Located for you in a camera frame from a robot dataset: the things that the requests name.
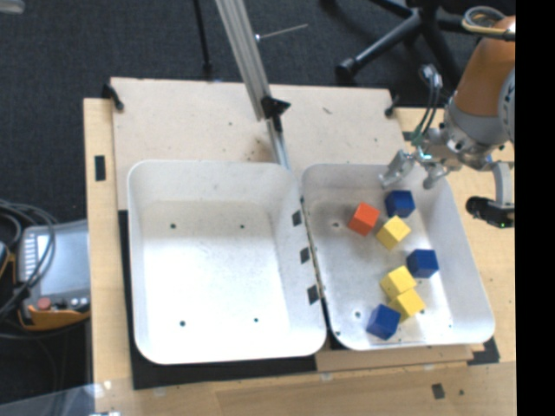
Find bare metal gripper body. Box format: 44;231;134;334
416;121;506;172

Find black cylinder on white bracket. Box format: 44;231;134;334
465;159;516;230

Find pale wood board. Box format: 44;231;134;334
109;76;486;373

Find white plastic tray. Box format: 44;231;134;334
299;162;497;352
127;159;328;366

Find blue cube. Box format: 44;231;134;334
406;248;441;279
365;303;402;341
384;189;416;218

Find yellow cube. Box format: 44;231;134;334
388;289;427;322
379;265;418;298
375;215;412;250

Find orange cube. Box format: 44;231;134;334
347;202;382;237

